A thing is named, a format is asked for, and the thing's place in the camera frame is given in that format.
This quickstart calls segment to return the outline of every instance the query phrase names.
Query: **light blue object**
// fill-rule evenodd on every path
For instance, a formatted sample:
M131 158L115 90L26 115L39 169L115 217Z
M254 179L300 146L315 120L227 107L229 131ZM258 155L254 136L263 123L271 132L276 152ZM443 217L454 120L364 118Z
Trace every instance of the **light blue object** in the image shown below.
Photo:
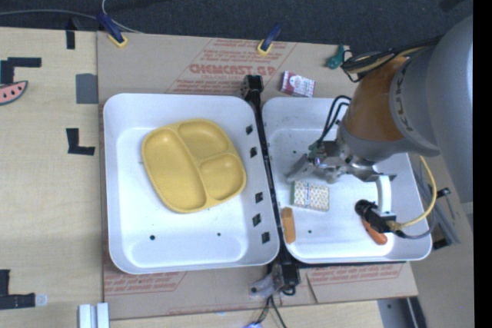
M344 46L342 44L338 45L337 54L327 60L325 67L334 70L340 66L344 62L344 52Z

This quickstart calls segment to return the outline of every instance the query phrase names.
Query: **white tray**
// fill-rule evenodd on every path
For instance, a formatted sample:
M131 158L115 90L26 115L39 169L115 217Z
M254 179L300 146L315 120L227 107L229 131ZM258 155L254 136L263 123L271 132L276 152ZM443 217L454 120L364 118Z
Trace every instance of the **white tray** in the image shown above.
M354 205L360 199L377 203L375 184L344 175L336 184L329 185L328 212L291 205L291 184L286 181L285 174L321 135L331 102L332 99L327 98L272 98L263 107L278 205L280 209L289 206L294 210L296 241L287 245L288 251L304 263L393 262L425 258L431 251L430 235L419 240L405 240L388 234L384 246L369 238ZM333 140L335 135L336 126L325 139ZM397 214L398 221L411 220L424 211L406 154L397 154L381 162L377 170L397 175L391 181L391 193L392 211ZM305 179L326 184L316 174ZM427 229L427 221L422 220L405 231L422 234Z
M248 103L232 96L117 94L103 118L109 252L117 267L128 273L202 270L264 265L277 256L280 241ZM177 214L154 192L141 142L155 128L192 118L221 126L248 179L241 194L223 204Z

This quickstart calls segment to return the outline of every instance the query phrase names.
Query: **cardboard sheet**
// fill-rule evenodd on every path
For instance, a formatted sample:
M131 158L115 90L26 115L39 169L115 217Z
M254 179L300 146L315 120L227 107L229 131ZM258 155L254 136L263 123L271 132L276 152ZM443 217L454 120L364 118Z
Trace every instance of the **cardboard sheet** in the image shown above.
M102 108L118 93L237 94L245 75L261 75L263 100L280 92L284 71L316 82L314 97L351 95L355 85L341 70L324 64L337 45L275 42L269 55L256 53L256 41L128 34L117 48L98 33L98 99L101 146L101 198L105 218L105 166ZM119 271L105 251L104 293L112 319L222 312L263 307L250 298L248 285L266 267L129 275ZM301 270L301 284L283 306L375 300L417 295L408 263L324 267Z

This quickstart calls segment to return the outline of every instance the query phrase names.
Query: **yellow bowl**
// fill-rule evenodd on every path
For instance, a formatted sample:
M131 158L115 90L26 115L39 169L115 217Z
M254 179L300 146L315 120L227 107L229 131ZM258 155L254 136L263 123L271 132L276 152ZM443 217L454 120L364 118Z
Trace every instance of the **yellow bowl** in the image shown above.
M246 171L220 126L192 119L155 129L141 145L145 170L162 202L187 214L240 194Z

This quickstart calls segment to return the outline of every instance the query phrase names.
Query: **teal clamp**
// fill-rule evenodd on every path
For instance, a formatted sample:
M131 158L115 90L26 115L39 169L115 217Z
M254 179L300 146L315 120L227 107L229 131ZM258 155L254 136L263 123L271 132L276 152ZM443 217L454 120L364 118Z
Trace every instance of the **teal clamp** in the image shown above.
M324 66L334 70L344 62L344 53L344 46L342 44L338 45L337 53L329 58Z
M282 31L281 24L277 22L274 25L274 27L270 30L270 33L268 33L267 37L261 40L260 44L258 44L258 46L256 47L257 53L260 54L261 56L268 55L268 53L271 50L271 47L273 46L273 42L277 40L281 31Z
M109 15L104 12L99 12L96 19L104 27L104 29L106 29L109 33L108 38L113 41L117 47L123 48L126 46L128 39L121 33L120 29L116 26L113 20L109 18Z

